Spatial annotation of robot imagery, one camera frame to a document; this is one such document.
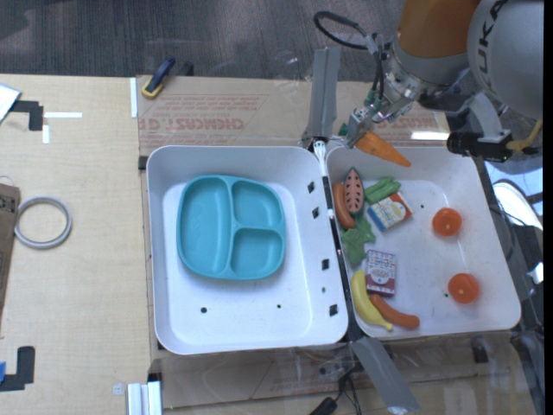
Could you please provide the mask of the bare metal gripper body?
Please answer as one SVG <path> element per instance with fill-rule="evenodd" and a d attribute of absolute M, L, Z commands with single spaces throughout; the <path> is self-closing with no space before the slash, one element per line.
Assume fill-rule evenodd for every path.
<path fill-rule="evenodd" d="M 425 83 L 408 73 L 381 71 L 365 98 L 365 107 L 373 123 L 390 123 L 407 113 L 425 91 Z"/>

